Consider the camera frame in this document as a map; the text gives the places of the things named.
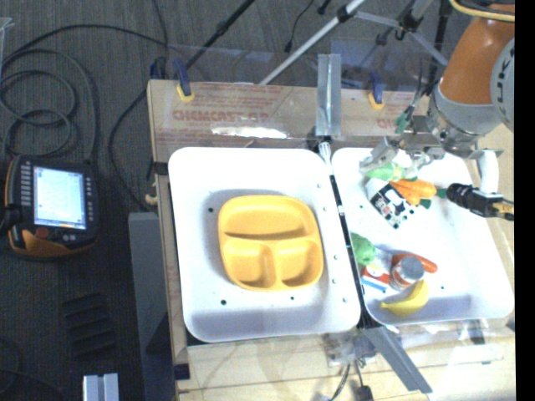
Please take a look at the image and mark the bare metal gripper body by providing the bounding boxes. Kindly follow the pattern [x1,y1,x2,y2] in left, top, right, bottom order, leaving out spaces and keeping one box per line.
[396,114,480,160]

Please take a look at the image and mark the pale green toy vegetable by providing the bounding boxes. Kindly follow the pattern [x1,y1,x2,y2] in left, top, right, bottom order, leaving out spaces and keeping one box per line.
[358,155,420,182]

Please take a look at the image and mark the orange carrot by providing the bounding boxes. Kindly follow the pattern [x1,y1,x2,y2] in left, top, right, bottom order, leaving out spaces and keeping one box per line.
[388,177,449,209]

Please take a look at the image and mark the white carton with black print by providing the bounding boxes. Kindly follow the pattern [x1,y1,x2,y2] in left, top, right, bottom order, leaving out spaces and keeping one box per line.
[364,177,420,230]

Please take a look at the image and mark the thin black and white rod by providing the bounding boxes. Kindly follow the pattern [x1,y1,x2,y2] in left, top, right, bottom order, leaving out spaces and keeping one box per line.
[318,140,370,330]

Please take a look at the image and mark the green broccoli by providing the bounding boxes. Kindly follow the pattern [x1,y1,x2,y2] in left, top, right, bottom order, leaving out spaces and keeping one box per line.
[349,231,378,267]

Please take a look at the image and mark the white plastic tray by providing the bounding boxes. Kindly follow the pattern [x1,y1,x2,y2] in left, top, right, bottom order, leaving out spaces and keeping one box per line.
[330,145,516,327]
[167,145,362,344]

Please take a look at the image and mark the red can with grey lid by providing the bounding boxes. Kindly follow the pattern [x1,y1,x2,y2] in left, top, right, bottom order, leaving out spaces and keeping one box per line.
[389,256,425,292]

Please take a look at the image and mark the small red white blue carton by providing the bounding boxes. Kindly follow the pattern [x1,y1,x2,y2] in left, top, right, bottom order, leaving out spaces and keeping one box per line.
[359,262,393,296]

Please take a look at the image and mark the brown cardboard board red print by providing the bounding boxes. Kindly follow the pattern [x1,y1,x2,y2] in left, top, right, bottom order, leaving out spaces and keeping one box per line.
[145,79,516,401]

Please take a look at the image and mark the yellow banana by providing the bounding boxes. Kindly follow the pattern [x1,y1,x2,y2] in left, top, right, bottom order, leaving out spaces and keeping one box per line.
[379,278,431,318]

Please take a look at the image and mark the yellow divided plate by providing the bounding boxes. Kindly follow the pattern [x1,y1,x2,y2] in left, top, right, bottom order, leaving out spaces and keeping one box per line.
[217,194,325,292]

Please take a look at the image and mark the black cylinder on white bracket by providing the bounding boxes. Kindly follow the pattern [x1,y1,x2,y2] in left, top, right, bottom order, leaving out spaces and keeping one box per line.
[445,148,505,219]

